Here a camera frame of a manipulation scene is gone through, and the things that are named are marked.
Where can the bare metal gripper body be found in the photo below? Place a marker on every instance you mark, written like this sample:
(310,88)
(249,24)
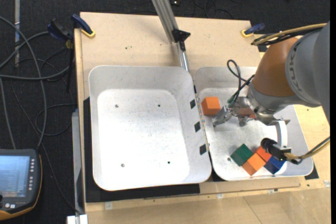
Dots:
(245,110)

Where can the white plastic tray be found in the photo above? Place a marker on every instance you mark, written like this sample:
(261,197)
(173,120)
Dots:
(228,136)
(141,133)

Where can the pale wood board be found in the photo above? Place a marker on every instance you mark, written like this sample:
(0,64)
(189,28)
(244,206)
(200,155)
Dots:
(136,42)

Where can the red cube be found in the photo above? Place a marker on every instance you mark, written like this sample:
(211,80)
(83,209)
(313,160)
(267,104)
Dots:
(263,154)

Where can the orange cube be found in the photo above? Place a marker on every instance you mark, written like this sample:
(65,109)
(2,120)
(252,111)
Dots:
(254,164)
(210,106)

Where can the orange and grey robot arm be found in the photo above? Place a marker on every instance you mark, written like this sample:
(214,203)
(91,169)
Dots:
(294,70)

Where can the blue cube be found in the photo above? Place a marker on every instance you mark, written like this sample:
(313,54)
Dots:
(274,165)

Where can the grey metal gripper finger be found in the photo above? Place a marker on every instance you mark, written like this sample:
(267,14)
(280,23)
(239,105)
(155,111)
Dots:
(221,117)
(243,121)

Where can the green cube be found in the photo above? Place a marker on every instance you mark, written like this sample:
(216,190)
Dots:
(241,154)

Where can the black cylinder on white bracket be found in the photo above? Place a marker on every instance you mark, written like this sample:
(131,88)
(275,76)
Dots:
(274,149)

